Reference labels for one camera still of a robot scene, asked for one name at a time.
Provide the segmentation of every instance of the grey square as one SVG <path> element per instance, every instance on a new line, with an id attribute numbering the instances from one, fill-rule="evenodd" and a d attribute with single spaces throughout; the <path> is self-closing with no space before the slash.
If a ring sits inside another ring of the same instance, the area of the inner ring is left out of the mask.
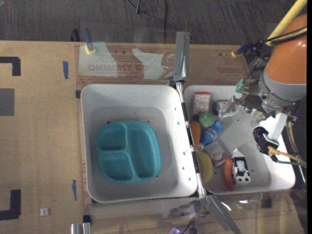
<path id="1" fill-rule="evenodd" d="M 14 116 L 14 88 L 0 88 L 0 116 Z"/>

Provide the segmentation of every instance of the orange object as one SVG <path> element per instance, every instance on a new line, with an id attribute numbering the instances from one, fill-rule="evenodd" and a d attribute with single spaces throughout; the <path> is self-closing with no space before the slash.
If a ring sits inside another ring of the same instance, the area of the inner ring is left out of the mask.
<path id="1" fill-rule="evenodd" d="M 196 120 L 192 120 L 190 125 L 191 125 L 191 131 L 192 131 L 194 147 L 198 148 L 199 141 L 200 141 L 200 136 L 201 136 L 201 125 Z"/>
<path id="2" fill-rule="evenodd" d="M 233 167 L 233 161 L 231 158 L 227 158 L 224 163 L 223 168 L 223 178 L 226 187 L 232 191 L 234 190 L 234 181 L 232 179 L 232 167 Z"/>
<path id="3" fill-rule="evenodd" d="M 285 33 L 308 25 L 307 14 L 298 16 Z M 277 44 L 266 67 L 268 77 L 285 84 L 307 83 L 307 35 Z"/>

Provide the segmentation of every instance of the small white cube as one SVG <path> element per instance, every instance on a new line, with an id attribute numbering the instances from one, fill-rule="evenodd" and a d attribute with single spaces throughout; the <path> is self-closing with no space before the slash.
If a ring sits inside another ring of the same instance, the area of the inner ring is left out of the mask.
<path id="1" fill-rule="evenodd" d="M 48 215 L 49 215 L 49 208 L 40 209 L 40 216 L 48 216 Z"/>

